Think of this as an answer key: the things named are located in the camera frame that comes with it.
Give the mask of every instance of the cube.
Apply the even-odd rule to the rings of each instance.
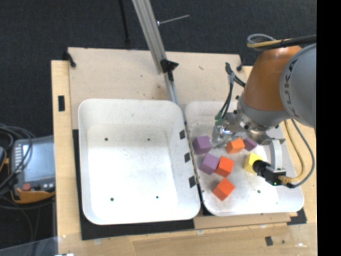
[[[222,156],[219,160],[218,167],[214,172],[222,177],[227,177],[232,172],[233,165],[234,160]]]
[[[251,138],[246,138],[243,139],[244,145],[245,145],[245,149],[247,149],[248,151],[252,151],[253,149],[255,149],[257,147],[257,142],[254,141]]]
[[[204,156],[199,169],[211,175],[217,169],[218,163],[219,163],[218,157],[211,155],[210,153],[207,153]]]
[[[235,154],[235,153],[239,153],[241,150],[243,150],[245,147],[243,140],[241,139],[241,137],[229,141],[226,144],[226,151],[228,151],[229,154]]]
[[[221,201],[225,200],[234,190],[234,184],[232,184],[226,178],[223,178],[222,181],[213,189],[213,194],[218,197]]]
[[[263,158],[255,153],[250,153],[244,161],[244,165],[243,165],[243,169],[253,173],[253,174],[257,174],[254,169],[252,168],[252,165],[255,163],[255,161],[257,160],[263,160]]]
[[[211,141],[208,135],[202,135],[200,137],[196,137],[193,140],[192,145],[197,155],[206,154],[212,148]]]

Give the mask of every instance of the orange block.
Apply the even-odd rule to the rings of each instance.
[[[232,172],[233,165],[234,161],[232,159],[222,156],[219,160],[218,167],[214,172],[222,177],[227,177]]]
[[[233,190],[234,185],[226,178],[223,178],[212,192],[222,201],[226,199]]]
[[[244,141],[241,139],[241,137],[235,140],[229,141],[226,144],[226,151],[228,151],[229,154],[239,153],[244,148],[245,148],[245,144],[244,144]]]

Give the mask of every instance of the wooden table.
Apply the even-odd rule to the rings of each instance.
[[[139,78],[157,75],[149,51],[101,50],[69,48],[69,53],[77,64],[77,71],[84,71],[84,86],[96,84],[108,73],[136,71]],[[216,80],[215,88],[203,91],[203,84],[216,77],[221,71],[219,64],[228,61],[232,69],[240,62],[236,54],[202,54],[167,52],[169,60],[180,63],[174,71],[180,106],[192,100],[222,100],[227,94],[227,79]],[[88,71],[95,71],[96,81],[87,81]],[[75,109],[84,98],[82,86],[72,88],[72,79],[77,78],[67,61],[55,60],[51,63],[53,94],[53,128],[56,165],[56,215],[59,240],[59,253],[78,255],[317,255],[317,212],[316,212],[316,172],[302,186],[307,223],[288,225],[297,213],[251,214],[233,217],[194,218],[195,229],[171,233],[130,235],[83,241],[79,222],[78,195],[74,160],[72,129],[77,127]],[[244,67],[240,78],[247,78],[251,67]],[[138,90],[138,85],[130,84],[129,79],[115,80],[106,84],[101,92],[93,92],[95,97],[167,99],[162,77],[157,77],[157,94],[149,94],[148,88]],[[129,86],[129,90],[120,90]],[[63,98],[65,107],[60,107]],[[316,156],[316,137],[310,127],[298,124]],[[287,141],[284,124],[281,124]],[[298,134],[294,138],[300,141]],[[311,158],[303,143],[301,154],[307,164]],[[290,142],[288,148],[291,159],[297,165],[299,159]]]

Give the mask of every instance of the purple block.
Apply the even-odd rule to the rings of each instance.
[[[245,149],[247,149],[248,151],[255,149],[257,146],[257,143],[251,138],[243,139],[243,142],[245,144]]]
[[[204,156],[199,169],[207,174],[212,174],[217,169],[219,160],[218,157],[207,153]]]
[[[211,141],[208,135],[203,135],[201,137],[196,137],[193,140],[193,148],[197,155],[205,154],[211,150]]]

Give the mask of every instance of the red button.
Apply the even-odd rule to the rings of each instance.
[[[31,190],[31,184],[30,183],[24,183],[22,185],[22,190],[23,191],[30,191]]]

